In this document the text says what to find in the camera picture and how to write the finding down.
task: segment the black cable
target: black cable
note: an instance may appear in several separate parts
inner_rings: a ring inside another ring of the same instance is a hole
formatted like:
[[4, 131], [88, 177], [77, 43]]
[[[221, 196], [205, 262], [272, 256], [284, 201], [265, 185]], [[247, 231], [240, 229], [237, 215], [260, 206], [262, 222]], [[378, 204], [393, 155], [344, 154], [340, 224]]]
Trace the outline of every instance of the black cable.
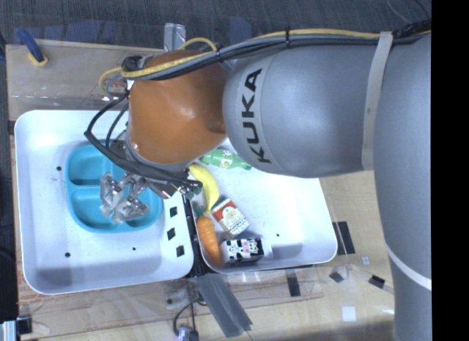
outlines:
[[[401, 45], [416, 41], [420, 37], [408, 37], [408, 40], [394, 40], [394, 45]], [[244, 56], [262, 54], [266, 51], [279, 50], [282, 48], [297, 48], [301, 46], [312, 45], [376, 45], [377, 38], [368, 37], [348, 37], [344, 35], [323, 35], [323, 34], [298, 34], [289, 35], [288, 42], [285, 36], [263, 37], [258, 40], [246, 41], [221, 49], [216, 52], [208, 53], [199, 58], [192, 59], [181, 65], [173, 66], [167, 70], [158, 71], [143, 76], [127, 76], [130, 80], [166, 80], [185, 75], [203, 67], [213, 65], [217, 62], [230, 59], [239, 59]]]
[[154, 166], [142, 164], [136, 161], [130, 161], [125, 158], [121, 158], [115, 152], [107, 148], [105, 145], [96, 138], [93, 134], [92, 129], [95, 126], [95, 123], [105, 114], [108, 110], [112, 109], [119, 103], [121, 103], [129, 94], [128, 89], [125, 93], [121, 95], [116, 100], [112, 101], [108, 105], [104, 106], [98, 113], [92, 118], [91, 122], [88, 125], [87, 130], [84, 132], [85, 137], [88, 141], [93, 144], [104, 156], [109, 158], [114, 164], [123, 168], [128, 172], [140, 175], [145, 178], [153, 180], [162, 180], [166, 182], [174, 183], [177, 186], [198, 186], [201, 187], [202, 184], [198, 180], [189, 180], [187, 179], [187, 172], [167, 172], [166, 170], [158, 169]]
[[396, 29], [392, 32], [395, 38], [406, 38], [413, 34], [422, 31], [430, 31], [432, 29], [432, 19], [426, 21], [417, 21], [415, 23], [408, 24], [401, 29]]
[[187, 309], [188, 307], [191, 307], [191, 310], [192, 310], [192, 325], [193, 325], [193, 330], [194, 330], [194, 331], [196, 330], [196, 318], [195, 318], [195, 315], [194, 315], [194, 312], [193, 312], [193, 304], [194, 304], [195, 302], [200, 302], [200, 301], [203, 301], [203, 298], [194, 299], [191, 303], [186, 304], [186, 305], [176, 314], [176, 316], [174, 316], [174, 319], [173, 319], [173, 331], [174, 331], [174, 334], [176, 334], [176, 336], [179, 336], [179, 329], [177, 328], [177, 320], [179, 319], [179, 317], [181, 316], [181, 314], [185, 311], [185, 309]]
[[111, 127], [109, 128], [108, 135], [106, 136], [106, 148], [109, 148], [109, 143], [111, 142], [111, 135], [114, 132], [114, 129], [116, 128], [117, 123], [119, 123], [120, 119], [124, 115], [124, 113], [129, 109], [129, 104], [126, 103], [123, 107], [120, 113], [117, 115], [116, 119], [112, 122]]
[[431, 19], [430, 14], [428, 13], [428, 11], [426, 11], [426, 8], [423, 6], [423, 4], [420, 3], [419, 0], [411, 0], [411, 1], [414, 1], [418, 6], [420, 6], [420, 8], [425, 12], [427, 19]]

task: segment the gray carpet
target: gray carpet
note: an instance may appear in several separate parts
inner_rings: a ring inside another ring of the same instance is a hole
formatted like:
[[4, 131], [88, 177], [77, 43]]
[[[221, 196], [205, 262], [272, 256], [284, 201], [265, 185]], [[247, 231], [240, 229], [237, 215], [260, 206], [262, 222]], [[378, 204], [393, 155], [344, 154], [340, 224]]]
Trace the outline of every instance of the gray carpet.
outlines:
[[[432, 0], [390, 0], [409, 21], [431, 15]], [[387, 0], [0, 0], [0, 32], [19, 43], [16, 29], [36, 38], [161, 48], [166, 22], [181, 23], [187, 36], [221, 45], [296, 28], [337, 28], [364, 32], [406, 24]], [[12, 175], [7, 84], [0, 62], [0, 322], [16, 317], [12, 253]]]

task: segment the blue basin divider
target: blue basin divider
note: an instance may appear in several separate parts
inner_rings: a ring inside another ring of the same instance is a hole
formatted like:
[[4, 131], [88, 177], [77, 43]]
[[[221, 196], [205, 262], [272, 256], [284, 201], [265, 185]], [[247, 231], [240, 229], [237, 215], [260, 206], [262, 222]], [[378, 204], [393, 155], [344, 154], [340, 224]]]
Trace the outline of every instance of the blue basin divider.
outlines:
[[105, 217], [99, 210], [100, 178], [107, 172], [119, 181], [124, 170], [113, 164], [91, 144], [75, 149], [68, 157], [65, 166], [67, 199], [75, 222], [91, 232], [132, 232], [154, 224], [161, 215], [161, 198], [147, 189], [139, 199], [150, 206], [142, 217], [117, 224], [111, 220], [112, 214]]

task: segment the white sink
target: white sink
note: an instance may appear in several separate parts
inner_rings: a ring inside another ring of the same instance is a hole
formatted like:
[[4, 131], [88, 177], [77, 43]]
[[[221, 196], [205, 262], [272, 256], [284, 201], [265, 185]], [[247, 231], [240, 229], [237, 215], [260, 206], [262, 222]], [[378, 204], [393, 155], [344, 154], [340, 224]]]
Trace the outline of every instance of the white sink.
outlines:
[[[117, 114], [110, 111], [101, 117], [93, 129], [97, 138], [106, 137]], [[164, 200], [158, 220], [139, 230], [96, 232], [87, 229], [86, 220], [85, 225], [77, 222], [68, 203], [65, 167], [71, 152], [88, 144], [84, 131], [94, 115], [95, 111], [36, 110], [23, 114], [15, 125], [24, 276], [40, 293], [179, 279], [194, 263], [179, 194]], [[125, 129], [126, 120], [121, 119], [117, 133]], [[224, 147], [233, 149], [228, 139]], [[323, 263], [335, 256], [337, 240], [318, 179], [256, 169], [209, 169], [221, 195], [233, 199], [251, 223], [240, 237], [260, 237], [271, 248], [270, 256], [246, 265], [214, 265], [202, 250], [211, 269], [239, 274]], [[215, 230], [220, 243], [226, 235], [219, 224]]]
[[[93, 232], [73, 219], [65, 163], [75, 148], [88, 143], [83, 132], [94, 114], [29, 111], [15, 125], [23, 269], [26, 281], [39, 293], [178, 279], [193, 265], [181, 196], [165, 200], [158, 220], [138, 231]], [[109, 112], [96, 124], [98, 138], [106, 137], [115, 116]], [[117, 131], [124, 127], [118, 125]], [[172, 228], [174, 237], [169, 239]]]

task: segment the white label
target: white label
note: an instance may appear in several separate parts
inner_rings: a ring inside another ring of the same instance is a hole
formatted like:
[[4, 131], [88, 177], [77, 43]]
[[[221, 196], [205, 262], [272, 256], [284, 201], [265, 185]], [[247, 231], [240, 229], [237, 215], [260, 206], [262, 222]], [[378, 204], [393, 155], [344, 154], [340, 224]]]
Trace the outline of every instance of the white label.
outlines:
[[342, 320], [348, 323], [357, 321], [355, 306], [342, 306]]

